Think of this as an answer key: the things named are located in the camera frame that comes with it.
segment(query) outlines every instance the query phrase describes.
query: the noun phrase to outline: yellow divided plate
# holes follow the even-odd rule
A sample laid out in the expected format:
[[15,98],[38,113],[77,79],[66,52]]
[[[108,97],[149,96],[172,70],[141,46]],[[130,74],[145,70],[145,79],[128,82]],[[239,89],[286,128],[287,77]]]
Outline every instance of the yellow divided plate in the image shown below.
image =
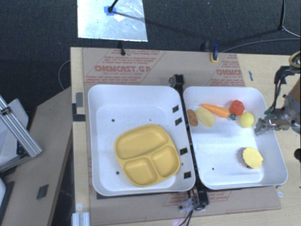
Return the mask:
[[124,174],[135,186],[159,183],[180,168],[180,157],[173,141],[155,124],[121,134],[115,140],[114,151]]

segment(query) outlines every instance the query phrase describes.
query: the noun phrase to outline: white tray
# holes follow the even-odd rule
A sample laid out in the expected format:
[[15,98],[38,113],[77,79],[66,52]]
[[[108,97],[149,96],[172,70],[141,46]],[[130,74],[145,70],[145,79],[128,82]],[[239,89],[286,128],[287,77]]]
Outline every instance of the white tray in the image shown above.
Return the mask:
[[[178,192],[195,183],[189,141],[178,92],[167,86],[96,85],[88,93],[95,190],[105,196]],[[155,185],[137,187],[123,174],[114,153],[115,139],[145,124],[157,124],[170,135],[180,155],[181,167],[172,177]]]
[[[264,117],[265,105],[261,93],[253,88],[238,87],[188,87],[184,91],[186,109],[195,110],[201,103],[229,108],[233,100],[240,100],[245,110],[254,115],[255,123]],[[229,118],[215,116],[215,125],[206,128],[200,121],[190,126],[194,152],[201,181],[210,189],[230,189],[283,184],[287,170],[275,136],[270,130],[263,135],[239,125]],[[247,168],[242,151],[251,146],[263,156],[259,169]]]

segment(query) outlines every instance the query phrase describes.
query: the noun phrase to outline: white bracket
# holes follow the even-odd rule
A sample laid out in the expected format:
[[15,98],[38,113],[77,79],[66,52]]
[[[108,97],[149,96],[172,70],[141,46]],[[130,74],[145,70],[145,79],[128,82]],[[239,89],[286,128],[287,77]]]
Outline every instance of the white bracket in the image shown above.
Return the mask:
[[197,194],[192,195],[188,200],[179,203],[179,211],[186,211],[189,213],[199,205]]
[[72,226],[90,226],[90,213],[73,213]]

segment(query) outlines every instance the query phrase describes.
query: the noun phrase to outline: yellow toy fruit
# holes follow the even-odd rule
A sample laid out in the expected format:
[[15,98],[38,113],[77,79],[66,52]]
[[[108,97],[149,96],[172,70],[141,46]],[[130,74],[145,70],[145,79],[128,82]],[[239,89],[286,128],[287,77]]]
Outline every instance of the yellow toy fruit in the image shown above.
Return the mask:
[[203,122],[203,124],[205,126],[207,126],[207,127],[214,126],[215,118],[209,110],[207,110],[203,107],[200,107],[200,108],[195,110],[195,113],[196,113],[197,117],[199,118],[199,120],[201,122]]
[[254,124],[254,116],[249,113],[249,112],[244,112],[241,116],[240,116],[240,124],[243,127],[250,127]]
[[257,169],[261,166],[263,157],[259,151],[255,150],[252,147],[246,147],[243,151],[243,159],[245,163],[253,169]]

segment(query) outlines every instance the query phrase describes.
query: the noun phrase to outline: blue clamp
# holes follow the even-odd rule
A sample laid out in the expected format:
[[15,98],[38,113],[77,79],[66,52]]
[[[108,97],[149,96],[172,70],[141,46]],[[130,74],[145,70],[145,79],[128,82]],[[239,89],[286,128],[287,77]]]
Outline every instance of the blue clamp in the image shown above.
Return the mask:
[[217,63],[218,62],[218,43],[215,42],[213,46],[213,52],[211,54],[211,62]]
[[107,16],[114,16],[114,13],[117,13],[117,9],[113,7],[113,11],[109,13],[108,9],[110,6],[103,7],[104,12],[106,13]]

